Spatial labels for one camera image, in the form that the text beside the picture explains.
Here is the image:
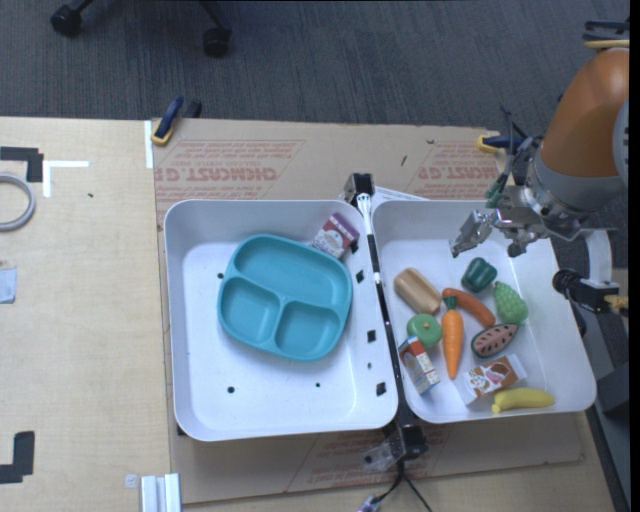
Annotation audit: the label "tan toy bread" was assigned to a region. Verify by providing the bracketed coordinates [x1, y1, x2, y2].
[392, 266, 443, 316]

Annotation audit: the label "green toy apple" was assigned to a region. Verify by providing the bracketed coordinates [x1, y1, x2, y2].
[405, 312, 444, 350]

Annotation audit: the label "orange and white carton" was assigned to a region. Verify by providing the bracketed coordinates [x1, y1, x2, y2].
[397, 334, 442, 397]

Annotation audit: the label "white plastic tray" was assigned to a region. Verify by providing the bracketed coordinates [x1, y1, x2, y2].
[163, 198, 400, 443]
[371, 199, 598, 426]

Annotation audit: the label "black cylinder on white bracket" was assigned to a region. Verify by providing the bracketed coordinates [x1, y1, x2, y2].
[551, 227, 622, 314]

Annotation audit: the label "brown and white carton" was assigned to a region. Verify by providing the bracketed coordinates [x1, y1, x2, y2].
[460, 353, 529, 407]

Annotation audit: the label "thin black and white rod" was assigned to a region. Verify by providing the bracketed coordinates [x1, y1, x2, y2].
[356, 193, 417, 432]

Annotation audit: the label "blue divided plate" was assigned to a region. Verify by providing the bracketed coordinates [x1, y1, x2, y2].
[216, 232, 355, 364]

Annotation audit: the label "white tape roll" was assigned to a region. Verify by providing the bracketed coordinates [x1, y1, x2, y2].
[0, 171, 38, 233]

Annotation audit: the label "green toy pepper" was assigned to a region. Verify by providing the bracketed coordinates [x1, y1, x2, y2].
[460, 256, 499, 294]

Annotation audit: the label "toy watermelon slice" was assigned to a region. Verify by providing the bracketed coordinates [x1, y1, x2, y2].
[470, 322, 521, 360]

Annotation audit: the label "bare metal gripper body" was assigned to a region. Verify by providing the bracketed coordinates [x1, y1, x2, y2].
[492, 183, 610, 245]

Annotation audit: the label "green toy grapes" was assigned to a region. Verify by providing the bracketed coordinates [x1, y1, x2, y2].
[492, 280, 530, 327]

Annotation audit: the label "brown cardboard board, red print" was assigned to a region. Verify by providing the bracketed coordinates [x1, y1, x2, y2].
[151, 117, 586, 506]

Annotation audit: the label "pink and white carton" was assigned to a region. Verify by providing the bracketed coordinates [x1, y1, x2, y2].
[311, 212, 362, 261]

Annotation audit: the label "orange toy sausage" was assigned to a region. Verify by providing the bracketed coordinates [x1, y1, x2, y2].
[441, 286, 497, 329]

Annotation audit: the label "yellow banana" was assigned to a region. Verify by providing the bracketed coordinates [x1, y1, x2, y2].
[490, 386, 556, 416]

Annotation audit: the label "orange toy carrot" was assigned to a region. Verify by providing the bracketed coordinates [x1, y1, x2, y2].
[440, 295, 466, 381]

